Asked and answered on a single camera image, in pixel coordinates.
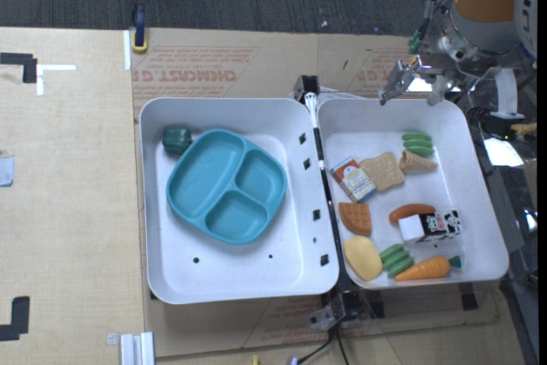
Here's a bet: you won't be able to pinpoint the brown cardboard board red print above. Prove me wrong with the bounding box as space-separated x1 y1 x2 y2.
130 27 516 359

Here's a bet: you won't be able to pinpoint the cow print milk carton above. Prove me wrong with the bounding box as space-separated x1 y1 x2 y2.
397 209 463 245

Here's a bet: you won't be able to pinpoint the white plastic tray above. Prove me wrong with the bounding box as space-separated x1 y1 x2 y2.
138 97 341 306
316 97 511 291

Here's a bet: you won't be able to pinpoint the black cylinder on white bracket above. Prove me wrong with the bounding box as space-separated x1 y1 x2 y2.
481 67 527 141

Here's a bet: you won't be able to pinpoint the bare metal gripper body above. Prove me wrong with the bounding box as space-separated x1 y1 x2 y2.
415 23 493 79

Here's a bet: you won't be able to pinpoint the thin black and white rod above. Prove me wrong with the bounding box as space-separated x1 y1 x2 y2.
304 92 344 292

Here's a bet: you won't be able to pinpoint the beige toy ice cream cone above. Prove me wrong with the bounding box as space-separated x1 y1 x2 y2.
397 150 439 173

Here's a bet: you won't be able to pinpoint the green toy pea pods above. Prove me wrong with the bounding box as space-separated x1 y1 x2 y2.
378 243 415 280
401 130 436 156

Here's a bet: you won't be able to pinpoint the orange toy carrot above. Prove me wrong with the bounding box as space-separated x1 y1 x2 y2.
394 254 463 282

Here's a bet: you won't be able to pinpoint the green toy pepper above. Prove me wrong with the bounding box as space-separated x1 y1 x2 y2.
162 126 194 156

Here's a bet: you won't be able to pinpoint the orange toy sausage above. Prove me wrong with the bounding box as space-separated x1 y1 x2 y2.
388 203 438 227

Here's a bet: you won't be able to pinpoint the tan toy bread slice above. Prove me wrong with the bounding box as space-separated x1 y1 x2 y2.
358 151 406 192

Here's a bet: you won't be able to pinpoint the red and white small carton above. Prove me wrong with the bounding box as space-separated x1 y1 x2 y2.
328 156 378 203

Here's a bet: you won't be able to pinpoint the black block with thin wires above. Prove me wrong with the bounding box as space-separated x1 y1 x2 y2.
293 74 321 102
307 289 365 333

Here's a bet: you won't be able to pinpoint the orange toy waffle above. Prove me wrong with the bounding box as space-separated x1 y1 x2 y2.
337 201 373 237

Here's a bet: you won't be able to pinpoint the yellow toy potato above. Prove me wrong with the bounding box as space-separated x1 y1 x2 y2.
342 234 384 282

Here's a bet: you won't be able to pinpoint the blue divided plate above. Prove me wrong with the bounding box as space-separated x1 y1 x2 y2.
165 128 289 246

